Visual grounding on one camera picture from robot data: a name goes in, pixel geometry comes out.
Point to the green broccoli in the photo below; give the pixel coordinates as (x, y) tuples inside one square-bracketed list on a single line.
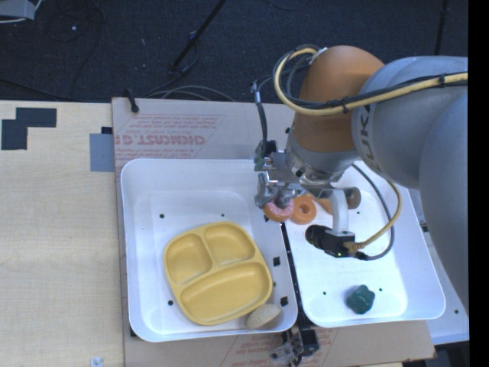
[(360, 299)]

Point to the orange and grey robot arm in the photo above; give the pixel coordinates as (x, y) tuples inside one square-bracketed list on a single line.
[(412, 128)]

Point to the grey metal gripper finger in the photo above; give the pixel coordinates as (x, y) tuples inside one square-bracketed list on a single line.
[(284, 199), (264, 196)]

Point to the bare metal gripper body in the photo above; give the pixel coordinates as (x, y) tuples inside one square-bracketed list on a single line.
[(280, 168)]

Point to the yellow divided plate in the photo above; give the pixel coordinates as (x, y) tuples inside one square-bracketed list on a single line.
[(221, 277)]

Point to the brown round biscuit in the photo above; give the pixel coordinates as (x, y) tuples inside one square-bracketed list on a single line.
[(353, 199)]

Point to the pink doughnut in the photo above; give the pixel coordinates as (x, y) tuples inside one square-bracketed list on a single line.
[(276, 213)]

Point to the brown cardboard board red print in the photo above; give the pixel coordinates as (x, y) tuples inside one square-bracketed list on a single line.
[(172, 136)]

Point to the orange doughnut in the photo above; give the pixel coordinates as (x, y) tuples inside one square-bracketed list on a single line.
[(310, 212)]

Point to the black cylinder on white bracket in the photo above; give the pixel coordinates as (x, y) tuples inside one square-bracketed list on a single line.
[(336, 243)]

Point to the orange toy food piece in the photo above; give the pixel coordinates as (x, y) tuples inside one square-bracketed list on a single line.
[(324, 205)]

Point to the white plastic tray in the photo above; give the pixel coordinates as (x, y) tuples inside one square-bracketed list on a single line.
[(382, 281), (198, 193)]

